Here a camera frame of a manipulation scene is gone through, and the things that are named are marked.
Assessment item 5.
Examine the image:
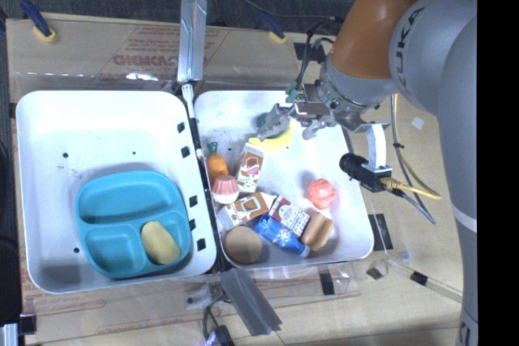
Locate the red and white carton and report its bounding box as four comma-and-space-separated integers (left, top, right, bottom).
268, 196, 311, 237

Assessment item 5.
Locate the sausage in bun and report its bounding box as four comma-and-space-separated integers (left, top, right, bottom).
300, 211, 334, 253

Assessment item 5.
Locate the black cylinder on white bracket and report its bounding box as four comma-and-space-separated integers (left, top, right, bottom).
339, 123, 393, 192

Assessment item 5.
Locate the pink ice cream cone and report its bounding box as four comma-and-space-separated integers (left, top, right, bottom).
307, 178, 338, 220

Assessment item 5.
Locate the orange carrot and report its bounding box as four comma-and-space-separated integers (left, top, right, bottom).
206, 141, 229, 187

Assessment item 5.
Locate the yellow banana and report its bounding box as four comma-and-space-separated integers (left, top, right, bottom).
247, 123, 294, 153

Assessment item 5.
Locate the pink cupcake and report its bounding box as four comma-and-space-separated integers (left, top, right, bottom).
211, 174, 240, 205

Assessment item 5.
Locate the black block with thin wires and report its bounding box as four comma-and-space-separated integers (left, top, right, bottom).
213, 325, 235, 346

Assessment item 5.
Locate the blue divided plate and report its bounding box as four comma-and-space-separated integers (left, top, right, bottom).
75, 169, 192, 280

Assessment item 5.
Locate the white plastic tray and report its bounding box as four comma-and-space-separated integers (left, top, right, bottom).
193, 89, 375, 269
15, 89, 218, 294

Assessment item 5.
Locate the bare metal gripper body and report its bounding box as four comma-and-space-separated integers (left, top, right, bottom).
292, 81, 346, 130

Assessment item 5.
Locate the yellow potato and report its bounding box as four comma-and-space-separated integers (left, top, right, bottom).
140, 220, 182, 266

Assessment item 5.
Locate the brown cardboard board red print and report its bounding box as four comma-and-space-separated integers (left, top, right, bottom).
6, 11, 463, 346

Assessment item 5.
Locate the brown and white carton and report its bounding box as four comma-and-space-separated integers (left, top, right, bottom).
217, 191, 278, 232
235, 143, 265, 194

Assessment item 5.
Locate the round brown bread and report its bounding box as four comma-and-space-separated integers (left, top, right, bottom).
225, 225, 264, 265

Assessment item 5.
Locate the thin black and white rod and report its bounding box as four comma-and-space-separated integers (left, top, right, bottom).
181, 83, 223, 273

